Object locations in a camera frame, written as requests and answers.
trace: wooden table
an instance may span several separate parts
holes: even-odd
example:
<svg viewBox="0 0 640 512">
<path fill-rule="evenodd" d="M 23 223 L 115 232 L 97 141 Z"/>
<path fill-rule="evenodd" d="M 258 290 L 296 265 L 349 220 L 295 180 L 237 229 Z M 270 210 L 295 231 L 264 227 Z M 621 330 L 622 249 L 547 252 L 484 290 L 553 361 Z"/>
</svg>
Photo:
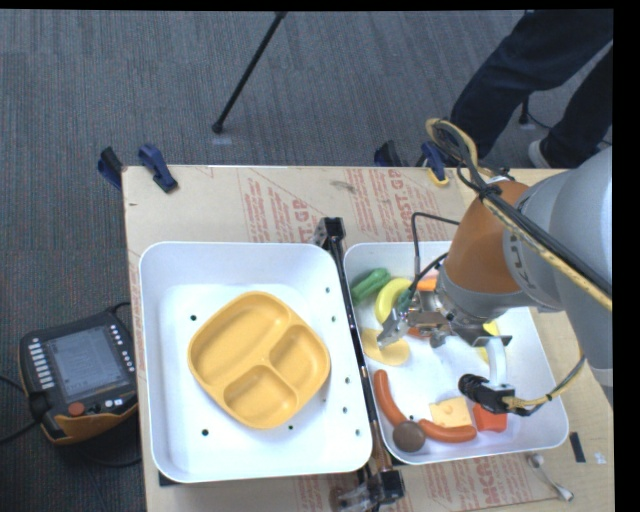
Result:
<svg viewBox="0 0 640 512">
<path fill-rule="evenodd" d="M 127 167 L 122 175 L 148 509 L 181 512 L 330 510 L 327 494 L 335 483 L 332 475 L 160 484 L 149 435 L 140 314 L 140 256 L 153 243 L 167 240 L 306 242 L 322 217 L 343 218 L 348 245 L 409 241 L 408 221 L 412 211 L 459 219 L 474 194 L 458 182 L 452 170 L 447 171 L 450 183 L 438 187 L 426 177 L 423 169 L 417 168 L 169 166 L 169 169 L 179 183 L 169 194 L 153 182 L 152 173 L 144 167 Z M 518 181 L 529 185 L 553 173 L 534 169 L 512 171 Z M 455 228 L 434 221 L 425 222 L 421 230 L 422 239 L 450 240 Z M 573 330 L 564 313 L 532 311 L 532 315 L 559 382 L 579 357 Z M 614 509 L 613 411 L 588 369 L 562 395 L 562 400 L 570 431 L 578 434 L 586 462 L 576 462 L 567 439 L 558 448 L 543 452 L 544 468 L 552 479 L 574 492 L 573 502 L 567 504 L 554 499 L 550 488 L 535 478 L 532 471 L 522 470 L 527 473 L 523 477 L 524 496 L 510 495 L 500 490 L 501 482 L 493 482 L 494 490 L 504 495 L 493 496 L 492 502 L 487 498 L 486 489 L 484 495 L 482 489 L 476 489 L 475 508 L 492 506 L 492 510 L 513 512 Z M 500 457 L 505 456 L 490 458 L 501 460 Z M 518 459 L 518 464 L 524 467 L 522 459 Z M 440 466 L 437 471 L 441 478 L 453 478 L 450 463 L 432 466 Z M 424 468 L 408 466 L 401 471 L 407 495 L 384 510 L 461 509 L 461 502 L 455 496 L 449 496 L 449 502 L 449 498 L 434 495 L 435 484 L 426 482 Z"/>
</svg>

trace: robotic arm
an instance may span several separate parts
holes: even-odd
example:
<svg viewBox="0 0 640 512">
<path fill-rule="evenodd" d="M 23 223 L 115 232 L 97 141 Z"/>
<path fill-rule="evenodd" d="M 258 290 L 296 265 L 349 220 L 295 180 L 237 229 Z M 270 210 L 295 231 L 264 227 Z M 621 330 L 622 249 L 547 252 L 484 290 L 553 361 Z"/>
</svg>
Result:
<svg viewBox="0 0 640 512">
<path fill-rule="evenodd" d="M 473 161 L 474 153 L 472 147 L 467 158 L 458 159 Z M 440 266 L 435 292 L 428 298 L 415 294 L 410 307 L 405 297 L 405 304 L 394 308 L 383 325 L 379 346 L 384 348 L 409 326 L 420 324 L 420 318 L 428 318 L 418 326 L 430 332 L 433 346 L 451 334 L 477 345 L 478 340 L 491 336 L 485 324 L 511 308 L 565 311 L 582 353 L 613 407 L 611 169 L 609 147 L 580 167 L 532 187 L 505 177 L 487 183 L 500 189 L 503 201 L 579 258 L 598 277 L 599 285 L 604 283 L 609 289 L 604 301 L 593 293 L 593 287 L 570 279 L 562 266 L 550 264 L 523 242 L 522 236 L 505 229 L 495 212 L 476 198 Z M 504 338 L 508 343 L 510 337 Z M 463 393 L 465 385 L 461 379 Z"/>
</svg>

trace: person's leg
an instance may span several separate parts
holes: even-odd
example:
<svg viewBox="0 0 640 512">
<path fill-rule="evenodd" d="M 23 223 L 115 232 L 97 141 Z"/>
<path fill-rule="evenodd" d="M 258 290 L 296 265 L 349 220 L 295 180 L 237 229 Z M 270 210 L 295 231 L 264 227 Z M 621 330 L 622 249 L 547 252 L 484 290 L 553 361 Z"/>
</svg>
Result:
<svg viewBox="0 0 640 512">
<path fill-rule="evenodd" d="M 541 151 L 554 167 L 574 168 L 598 152 L 613 122 L 613 45 L 571 97 Z"/>
<path fill-rule="evenodd" d="M 613 9 L 525 14 L 471 78 L 449 120 L 483 158 L 525 98 L 565 83 L 612 38 Z"/>
</svg>

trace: toy sausage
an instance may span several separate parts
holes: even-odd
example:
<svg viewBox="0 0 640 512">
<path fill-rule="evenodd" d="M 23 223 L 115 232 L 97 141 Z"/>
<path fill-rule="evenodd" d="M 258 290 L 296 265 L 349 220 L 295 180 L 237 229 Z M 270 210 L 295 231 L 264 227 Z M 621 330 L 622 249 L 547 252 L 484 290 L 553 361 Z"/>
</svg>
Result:
<svg viewBox="0 0 640 512">
<path fill-rule="evenodd" d="M 385 370 L 377 370 L 373 374 L 373 391 L 382 412 L 394 427 L 397 427 L 407 418 L 393 401 L 389 388 L 389 375 Z M 418 425 L 423 432 L 436 441 L 445 443 L 463 443 L 471 441 L 478 435 L 478 431 L 473 425 L 462 425 L 460 427 L 443 427 L 436 425 L 433 421 L 421 419 Z"/>
</svg>

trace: yellow plate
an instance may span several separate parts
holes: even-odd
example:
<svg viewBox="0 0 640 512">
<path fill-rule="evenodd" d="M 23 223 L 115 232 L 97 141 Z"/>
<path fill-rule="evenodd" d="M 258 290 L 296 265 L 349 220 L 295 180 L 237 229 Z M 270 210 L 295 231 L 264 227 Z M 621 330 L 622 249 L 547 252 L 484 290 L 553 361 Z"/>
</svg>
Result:
<svg viewBox="0 0 640 512">
<path fill-rule="evenodd" d="M 211 316 L 193 335 L 189 369 L 241 423 L 267 429 L 298 412 L 329 375 L 329 351 L 287 304 L 247 292 Z"/>
</svg>

